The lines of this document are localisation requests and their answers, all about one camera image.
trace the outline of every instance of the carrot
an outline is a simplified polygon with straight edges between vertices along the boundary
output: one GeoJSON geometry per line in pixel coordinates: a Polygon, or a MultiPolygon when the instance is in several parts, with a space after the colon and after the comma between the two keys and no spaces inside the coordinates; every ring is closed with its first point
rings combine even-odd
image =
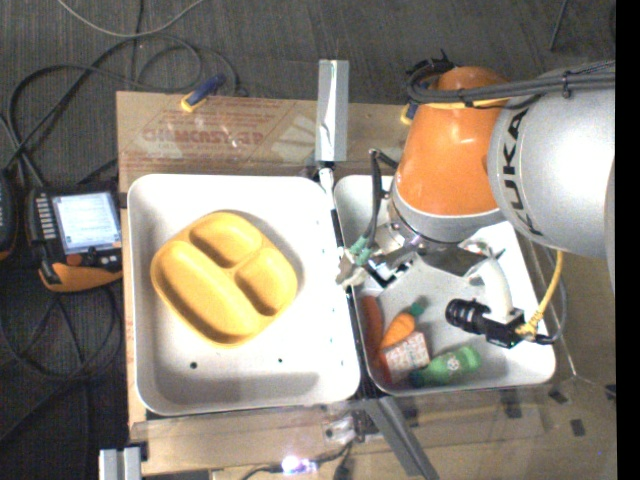
{"type": "Polygon", "coordinates": [[[409,336],[416,328],[416,317],[420,316],[423,312],[424,308],[414,302],[407,311],[398,313],[393,320],[391,320],[389,327],[385,331],[378,350],[382,351],[409,336]]]}
{"type": "Polygon", "coordinates": [[[365,320],[364,346],[367,351],[367,357],[375,359],[378,355],[382,333],[384,332],[382,311],[376,298],[372,295],[365,295],[362,297],[361,302],[365,320]]]}

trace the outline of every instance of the green bottle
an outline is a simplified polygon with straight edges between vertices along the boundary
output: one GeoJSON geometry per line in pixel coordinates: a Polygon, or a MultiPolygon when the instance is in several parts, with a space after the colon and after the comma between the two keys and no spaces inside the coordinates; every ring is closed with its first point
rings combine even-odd
{"type": "Polygon", "coordinates": [[[444,386],[466,373],[475,372],[482,364],[478,351],[465,345],[453,352],[434,357],[431,362],[409,374],[409,381],[416,388],[444,386]]]}

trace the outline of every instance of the white tray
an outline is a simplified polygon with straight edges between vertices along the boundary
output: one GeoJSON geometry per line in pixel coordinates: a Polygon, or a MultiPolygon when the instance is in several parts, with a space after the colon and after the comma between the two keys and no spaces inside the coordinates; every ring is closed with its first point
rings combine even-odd
{"type": "Polygon", "coordinates": [[[152,174],[128,194],[136,386],[153,412],[186,415],[349,398],[360,369],[327,197],[296,177],[152,174]],[[250,342],[216,348],[156,294],[149,266],[174,234],[216,210],[254,216],[296,268],[292,305],[250,342]]]}
{"type": "MultiPolygon", "coordinates": [[[[383,183],[388,189],[391,178],[383,177],[383,183]]],[[[341,179],[336,184],[335,199],[345,244],[352,244],[367,227],[371,217],[371,177],[356,175],[341,179]]],[[[380,225],[388,221],[386,206],[387,201],[383,200],[380,225]]],[[[470,238],[470,241],[473,240],[485,242],[496,253],[503,251],[498,263],[509,283],[513,305],[524,311],[525,319],[531,318],[538,308],[538,301],[513,226],[508,222],[487,226],[470,238]]],[[[551,346],[521,342],[512,349],[505,349],[487,343],[484,336],[470,334],[446,321],[445,308],[454,297],[464,300],[475,298],[481,303],[488,303],[484,287],[471,286],[462,277],[418,261],[383,293],[371,279],[358,291],[359,294],[379,295],[378,304],[385,322],[416,300],[426,302],[426,311],[419,317],[417,327],[424,332],[432,357],[462,345],[473,345],[482,356],[482,367],[478,371],[447,386],[422,389],[415,389],[408,383],[386,383],[371,367],[371,358],[366,357],[369,375],[381,390],[389,394],[413,396],[467,389],[530,386],[547,382],[555,373],[556,356],[551,346]]],[[[547,332],[544,321],[540,322],[539,330],[543,334],[547,332]]]]}

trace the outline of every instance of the toy carrot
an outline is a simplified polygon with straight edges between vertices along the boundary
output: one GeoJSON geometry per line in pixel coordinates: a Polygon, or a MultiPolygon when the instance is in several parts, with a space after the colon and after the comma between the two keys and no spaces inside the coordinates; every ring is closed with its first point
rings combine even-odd
{"type": "Polygon", "coordinates": [[[414,302],[407,311],[398,313],[393,320],[391,320],[389,327],[385,331],[378,350],[382,351],[387,347],[400,343],[409,336],[416,328],[416,317],[420,316],[423,312],[424,308],[414,302]]]}

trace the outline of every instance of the orange object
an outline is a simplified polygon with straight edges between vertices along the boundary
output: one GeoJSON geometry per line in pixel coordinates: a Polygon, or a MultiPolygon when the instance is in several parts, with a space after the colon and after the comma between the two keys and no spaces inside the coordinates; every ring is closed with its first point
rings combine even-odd
{"type": "Polygon", "coordinates": [[[391,320],[389,327],[385,331],[378,350],[382,351],[387,347],[400,343],[408,337],[416,328],[416,317],[420,316],[423,312],[424,308],[422,306],[413,303],[408,311],[398,313],[393,320],[391,320]]]}
{"type": "Polygon", "coordinates": [[[38,271],[44,285],[52,292],[79,292],[112,283],[122,278],[122,270],[109,272],[103,268],[69,266],[54,263],[51,268],[60,278],[60,284],[50,284],[42,271],[38,271]]]}
{"type": "MultiPolygon", "coordinates": [[[[489,69],[459,67],[444,73],[432,87],[455,91],[505,82],[489,69]]],[[[500,111],[420,105],[395,177],[405,203],[443,216],[497,208],[487,176],[487,152],[500,111]]]]}
{"type": "Polygon", "coordinates": [[[298,290],[297,274],[275,244],[226,211],[201,217],[165,242],[150,271],[165,304],[220,348],[253,339],[298,290]]]}
{"type": "Polygon", "coordinates": [[[362,314],[365,321],[364,346],[367,357],[374,362],[378,357],[380,350],[380,342],[384,332],[384,323],[382,321],[382,311],[378,306],[376,298],[372,295],[362,297],[362,314]]]}

